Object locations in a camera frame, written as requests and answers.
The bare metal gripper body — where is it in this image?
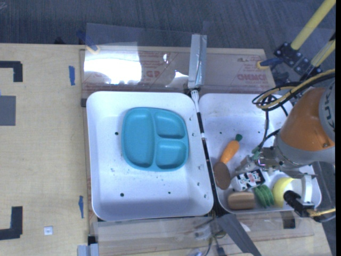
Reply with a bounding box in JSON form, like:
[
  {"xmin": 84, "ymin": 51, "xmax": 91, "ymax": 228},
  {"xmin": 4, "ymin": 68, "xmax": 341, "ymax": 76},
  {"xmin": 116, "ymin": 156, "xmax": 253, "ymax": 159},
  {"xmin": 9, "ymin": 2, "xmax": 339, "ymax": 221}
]
[{"xmin": 256, "ymin": 146, "xmax": 291, "ymax": 171}]

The white printed carton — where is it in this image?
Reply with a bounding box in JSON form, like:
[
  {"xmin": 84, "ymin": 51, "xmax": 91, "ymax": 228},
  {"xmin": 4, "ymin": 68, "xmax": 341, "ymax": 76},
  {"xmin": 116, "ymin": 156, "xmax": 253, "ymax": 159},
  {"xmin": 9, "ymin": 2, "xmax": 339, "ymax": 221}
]
[{"xmin": 230, "ymin": 169, "xmax": 266, "ymax": 193}]

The orange carrot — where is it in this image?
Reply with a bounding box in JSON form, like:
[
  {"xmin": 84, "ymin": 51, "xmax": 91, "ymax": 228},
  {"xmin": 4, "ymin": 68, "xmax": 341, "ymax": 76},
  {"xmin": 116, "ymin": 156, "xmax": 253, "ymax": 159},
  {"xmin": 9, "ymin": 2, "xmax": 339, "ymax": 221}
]
[{"xmin": 220, "ymin": 133, "xmax": 243, "ymax": 165}]

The yellow banana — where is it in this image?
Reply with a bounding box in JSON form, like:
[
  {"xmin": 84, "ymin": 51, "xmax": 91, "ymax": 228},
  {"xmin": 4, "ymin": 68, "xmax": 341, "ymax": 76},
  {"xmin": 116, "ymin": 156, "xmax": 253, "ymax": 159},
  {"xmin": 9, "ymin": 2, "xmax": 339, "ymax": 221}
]
[{"xmin": 272, "ymin": 177, "xmax": 295, "ymax": 208}]

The green ridged toy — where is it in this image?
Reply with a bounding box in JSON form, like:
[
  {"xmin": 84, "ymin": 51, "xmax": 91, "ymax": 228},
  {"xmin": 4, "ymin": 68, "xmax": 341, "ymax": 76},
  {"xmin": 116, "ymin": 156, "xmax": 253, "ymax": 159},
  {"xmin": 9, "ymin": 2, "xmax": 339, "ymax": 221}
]
[{"xmin": 253, "ymin": 184, "xmax": 275, "ymax": 209}]

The tan bread loaf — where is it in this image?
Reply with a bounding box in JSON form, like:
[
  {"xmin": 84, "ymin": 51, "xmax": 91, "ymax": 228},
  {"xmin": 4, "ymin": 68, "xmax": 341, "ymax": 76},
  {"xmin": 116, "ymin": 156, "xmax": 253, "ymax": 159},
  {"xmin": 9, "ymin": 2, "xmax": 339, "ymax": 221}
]
[{"xmin": 227, "ymin": 191, "xmax": 257, "ymax": 211}]

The white plastic tray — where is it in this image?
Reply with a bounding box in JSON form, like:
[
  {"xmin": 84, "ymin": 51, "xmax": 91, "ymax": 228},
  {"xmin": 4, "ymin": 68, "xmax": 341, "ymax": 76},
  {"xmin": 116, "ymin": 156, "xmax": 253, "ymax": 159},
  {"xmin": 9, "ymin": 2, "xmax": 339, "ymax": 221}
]
[
  {"xmin": 198, "ymin": 92, "xmax": 322, "ymax": 215},
  {"xmin": 85, "ymin": 90, "xmax": 215, "ymax": 222}
]

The brown cardboard board red print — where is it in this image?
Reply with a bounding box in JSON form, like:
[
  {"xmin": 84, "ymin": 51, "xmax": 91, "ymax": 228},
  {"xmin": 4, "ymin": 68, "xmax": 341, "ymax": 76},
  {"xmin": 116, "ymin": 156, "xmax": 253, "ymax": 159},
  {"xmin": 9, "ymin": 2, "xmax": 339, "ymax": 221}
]
[{"xmin": 79, "ymin": 46, "xmax": 315, "ymax": 240}]

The blue divided plate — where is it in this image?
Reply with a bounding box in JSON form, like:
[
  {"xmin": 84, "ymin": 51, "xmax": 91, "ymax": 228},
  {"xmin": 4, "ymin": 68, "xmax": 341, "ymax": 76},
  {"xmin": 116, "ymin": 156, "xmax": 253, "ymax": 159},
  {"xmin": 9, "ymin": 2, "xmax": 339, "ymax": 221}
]
[{"xmin": 120, "ymin": 107, "xmax": 190, "ymax": 172}]

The black cylinder on white bracket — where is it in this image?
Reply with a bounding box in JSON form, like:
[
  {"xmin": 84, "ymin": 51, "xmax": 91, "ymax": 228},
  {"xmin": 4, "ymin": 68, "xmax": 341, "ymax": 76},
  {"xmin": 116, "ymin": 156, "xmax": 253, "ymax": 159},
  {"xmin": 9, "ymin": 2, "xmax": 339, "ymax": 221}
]
[{"xmin": 283, "ymin": 174, "xmax": 316, "ymax": 218}]

